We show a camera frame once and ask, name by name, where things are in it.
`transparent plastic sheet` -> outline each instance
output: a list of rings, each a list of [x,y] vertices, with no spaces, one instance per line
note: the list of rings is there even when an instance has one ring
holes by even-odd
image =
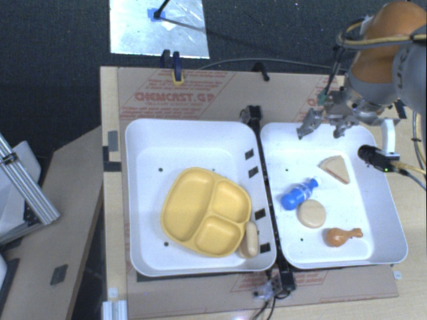
[[[181,57],[209,59],[201,0],[171,0],[161,20],[153,20],[149,10],[163,2],[110,0],[111,52],[161,55],[169,49]]]

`round beige toy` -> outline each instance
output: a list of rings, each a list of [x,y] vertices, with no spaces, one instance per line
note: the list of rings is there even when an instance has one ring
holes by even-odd
[[[325,223],[326,211],[321,203],[308,199],[298,207],[297,217],[302,225],[316,229]]]

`toy bread slice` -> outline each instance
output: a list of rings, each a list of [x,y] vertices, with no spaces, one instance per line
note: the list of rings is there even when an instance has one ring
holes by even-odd
[[[341,181],[343,184],[348,184],[350,182],[346,163],[344,162],[344,158],[341,155],[323,160],[319,167],[325,172],[329,173],[335,179]]]

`blue plastic bottle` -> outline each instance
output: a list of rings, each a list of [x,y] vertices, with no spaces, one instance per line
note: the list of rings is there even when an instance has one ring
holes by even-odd
[[[294,210],[299,204],[310,198],[314,187],[317,186],[319,186],[318,178],[310,179],[308,183],[301,183],[294,187],[289,193],[286,193],[280,199],[280,203],[285,210]]]

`yellow divided plate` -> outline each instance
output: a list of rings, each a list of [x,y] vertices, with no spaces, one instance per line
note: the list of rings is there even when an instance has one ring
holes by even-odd
[[[187,248],[224,257],[242,241],[251,209],[251,199],[239,185],[194,167],[173,183],[161,210],[161,227]]]

